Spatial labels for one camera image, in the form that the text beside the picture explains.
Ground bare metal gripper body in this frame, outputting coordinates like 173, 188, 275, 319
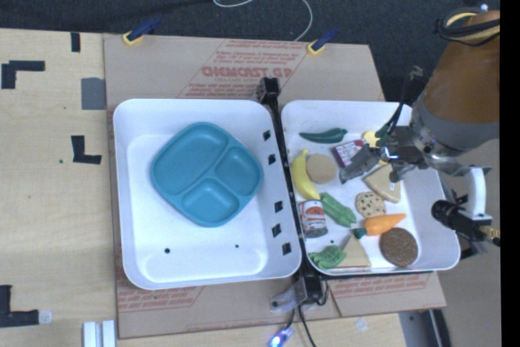
379, 124, 462, 176

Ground purple and white packet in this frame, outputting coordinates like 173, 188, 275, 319
331, 138, 366, 169

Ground tan bread wedge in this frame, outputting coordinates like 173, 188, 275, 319
362, 163, 403, 204

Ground yellow and green corn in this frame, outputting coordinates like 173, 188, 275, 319
362, 129, 384, 148

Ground white plastic tray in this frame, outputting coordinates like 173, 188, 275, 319
112, 98, 303, 292
280, 99, 462, 277

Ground tan round biscuit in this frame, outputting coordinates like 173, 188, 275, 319
305, 153, 339, 185

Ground chocolate chip cookie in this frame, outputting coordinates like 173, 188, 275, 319
354, 191, 388, 219

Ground green chili pepper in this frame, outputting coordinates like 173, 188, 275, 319
298, 127, 349, 145

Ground green pea pods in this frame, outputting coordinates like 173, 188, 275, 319
318, 191, 358, 229

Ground orange carrot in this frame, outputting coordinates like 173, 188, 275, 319
351, 212, 408, 240

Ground yellow banana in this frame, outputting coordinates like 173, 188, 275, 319
290, 148, 323, 202

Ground red and white can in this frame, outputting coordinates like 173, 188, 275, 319
297, 198, 330, 239

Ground brown round patty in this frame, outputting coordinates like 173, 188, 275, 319
379, 227, 420, 269

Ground pale yellow cheese wedge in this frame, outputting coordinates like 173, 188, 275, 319
334, 232, 373, 270

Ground green lettuce leaf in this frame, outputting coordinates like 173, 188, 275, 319
308, 244, 348, 271

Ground blue divided plate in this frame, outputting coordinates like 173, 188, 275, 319
149, 121, 265, 228

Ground brown cardboard board red print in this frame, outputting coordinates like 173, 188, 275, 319
102, 33, 448, 340

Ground black cylinder on white bracket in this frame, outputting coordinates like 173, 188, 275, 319
431, 165, 495, 245

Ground black block with wires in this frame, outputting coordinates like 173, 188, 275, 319
256, 76, 283, 105
297, 271, 327, 305

